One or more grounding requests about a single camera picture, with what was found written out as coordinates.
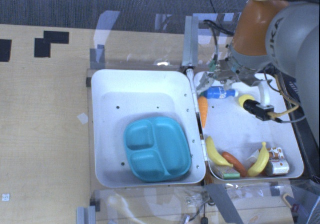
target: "blue bottle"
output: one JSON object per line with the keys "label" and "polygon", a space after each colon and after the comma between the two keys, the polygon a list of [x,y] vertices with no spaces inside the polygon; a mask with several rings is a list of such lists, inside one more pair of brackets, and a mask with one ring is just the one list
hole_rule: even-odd
{"label": "blue bottle", "polygon": [[207,99],[226,99],[229,96],[238,96],[238,91],[235,89],[225,90],[222,86],[213,86],[205,91],[203,95]]}

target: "orange carrot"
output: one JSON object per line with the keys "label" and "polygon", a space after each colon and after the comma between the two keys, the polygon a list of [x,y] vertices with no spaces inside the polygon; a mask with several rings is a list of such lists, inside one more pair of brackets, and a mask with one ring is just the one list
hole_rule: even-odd
{"label": "orange carrot", "polygon": [[205,128],[207,116],[208,116],[208,108],[209,108],[208,100],[204,96],[201,96],[198,99],[198,103],[199,103],[202,126],[203,128]]}

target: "green object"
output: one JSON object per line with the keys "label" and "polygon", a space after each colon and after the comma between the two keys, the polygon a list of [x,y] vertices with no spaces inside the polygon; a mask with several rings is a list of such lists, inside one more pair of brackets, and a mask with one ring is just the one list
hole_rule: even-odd
{"label": "green object", "polygon": [[213,171],[216,175],[225,180],[240,178],[240,173],[230,166],[214,165]]}

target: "yellow ball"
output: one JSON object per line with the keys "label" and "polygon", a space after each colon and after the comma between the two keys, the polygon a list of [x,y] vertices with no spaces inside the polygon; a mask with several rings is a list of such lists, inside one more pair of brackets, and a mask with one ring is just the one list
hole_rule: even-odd
{"label": "yellow ball", "polygon": [[256,99],[255,99],[252,95],[250,95],[250,94],[244,94],[244,95],[240,96],[240,97],[239,97],[239,104],[240,104],[240,106],[241,106],[242,108],[244,107],[244,103],[245,103],[245,101],[247,101],[247,100],[253,100],[253,101],[255,101]]}

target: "white tray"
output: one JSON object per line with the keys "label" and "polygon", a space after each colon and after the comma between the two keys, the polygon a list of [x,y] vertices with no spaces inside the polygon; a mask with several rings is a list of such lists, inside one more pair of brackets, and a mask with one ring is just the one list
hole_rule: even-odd
{"label": "white tray", "polygon": [[[195,86],[200,83],[203,72],[198,73],[194,78]],[[263,74],[257,74],[258,79],[264,79]],[[271,85],[277,88],[275,79]],[[244,83],[234,83],[234,89],[239,91],[239,97],[243,94],[251,94],[256,101],[260,101],[258,87],[249,87]],[[275,112],[283,112],[286,105],[283,97],[270,90],[271,104],[275,107]],[[209,112],[206,126],[203,130],[204,138],[212,136],[216,148],[219,152],[228,151],[239,159],[246,168],[250,167],[248,157],[257,149],[262,147],[261,142],[266,141],[267,147],[281,147],[284,156],[290,165],[290,172],[285,176],[278,176],[277,179],[297,178],[303,174],[304,162],[298,147],[297,139],[292,124],[280,124],[274,121],[262,121],[250,114],[238,102],[238,97],[228,97],[226,99],[209,99]],[[281,117],[289,120],[288,115]],[[274,177],[257,176],[253,178],[241,178],[241,180],[270,180]]]}
{"label": "white tray", "polygon": [[[191,87],[185,75],[173,71],[100,70],[92,78],[92,101],[95,171],[102,185],[119,188],[193,184],[204,178],[204,154]],[[125,128],[135,120],[155,116],[177,120],[188,140],[191,168],[174,181],[141,181],[127,161]]]}

